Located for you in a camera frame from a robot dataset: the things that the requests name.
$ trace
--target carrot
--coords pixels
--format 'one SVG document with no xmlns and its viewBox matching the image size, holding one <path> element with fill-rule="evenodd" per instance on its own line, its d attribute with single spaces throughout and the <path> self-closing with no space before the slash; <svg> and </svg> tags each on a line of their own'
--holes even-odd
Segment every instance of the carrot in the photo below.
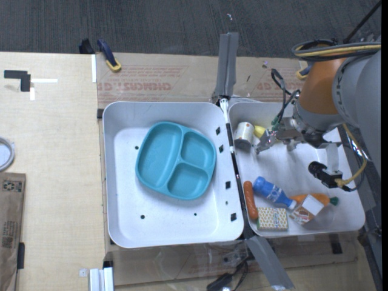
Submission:
<svg viewBox="0 0 388 291">
<path fill-rule="evenodd" d="M 255 199 L 253 197 L 252 182 L 245 181 L 243 187 L 249 218 L 256 220 L 259 218 L 259 211 L 257 210 Z"/>
<path fill-rule="evenodd" d="M 289 198 L 295 200 L 297 203 L 301 203 L 304 201 L 307 195 L 308 194 L 300 194 L 300 195 L 290 196 Z M 329 198 L 326 194 L 323 194 L 323 193 L 310 193 L 310 195 L 315 197 L 325 206 L 328 205 L 329 203 L 333 204 L 334 206 L 338 204 L 338 197 L 335 197 L 335 196 Z"/>
</svg>

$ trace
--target plastic water bottle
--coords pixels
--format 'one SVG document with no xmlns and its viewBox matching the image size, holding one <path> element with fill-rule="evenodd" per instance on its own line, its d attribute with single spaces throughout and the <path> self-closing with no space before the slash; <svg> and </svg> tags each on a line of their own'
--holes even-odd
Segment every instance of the plastic water bottle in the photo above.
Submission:
<svg viewBox="0 0 388 291">
<path fill-rule="evenodd" d="M 268 182 L 263 177 L 258 177 L 253 183 L 253 191 L 259 193 L 263 197 L 275 204 L 284 204 L 290 210 L 296 206 L 296 201 L 287 197 L 284 191 L 271 182 Z"/>
</svg>

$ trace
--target tin can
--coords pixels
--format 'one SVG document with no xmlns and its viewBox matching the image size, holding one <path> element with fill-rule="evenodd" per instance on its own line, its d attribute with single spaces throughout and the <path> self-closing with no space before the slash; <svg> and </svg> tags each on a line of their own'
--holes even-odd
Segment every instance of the tin can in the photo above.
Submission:
<svg viewBox="0 0 388 291">
<path fill-rule="evenodd" d="M 253 141 L 255 126 L 249 122 L 241 122 L 237 125 L 235 135 L 235 147 L 245 151 L 250 150 Z"/>
</svg>

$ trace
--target blue plate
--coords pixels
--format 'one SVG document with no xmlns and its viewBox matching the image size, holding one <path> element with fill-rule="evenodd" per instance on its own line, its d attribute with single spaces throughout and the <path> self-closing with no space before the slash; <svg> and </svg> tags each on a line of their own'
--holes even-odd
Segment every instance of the blue plate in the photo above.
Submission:
<svg viewBox="0 0 388 291">
<path fill-rule="evenodd" d="M 204 135 L 173 122 L 159 122 L 141 144 L 136 175 L 150 189 L 189 200 L 206 191 L 215 164 L 215 147 Z"/>
</svg>

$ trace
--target light wood surface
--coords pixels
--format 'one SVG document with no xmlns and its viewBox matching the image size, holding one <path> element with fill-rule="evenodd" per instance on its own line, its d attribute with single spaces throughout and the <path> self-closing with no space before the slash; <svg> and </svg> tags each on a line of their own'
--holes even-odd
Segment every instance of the light wood surface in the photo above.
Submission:
<svg viewBox="0 0 388 291">
<path fill-rule="evenodd" d="M 27 175 L 21 290 L 87 290 L 82 269 L 101 268 L 105 256 L 100 131 L 96 83 L 89 55 L 0 53 L 3 70 L 25 70 L 35 100 L 19 80 L 0 76 L 0 135 L 15 143 L 7 169 Z M 296 290 L 375 290 L 363 248 L 351 262 L 287 269 Z M 148 283 L 118 290 L 205 290 L 215 278 Z M 249 273 L 239 290 L 273 290 L 262 272 Z"/>
</svg>

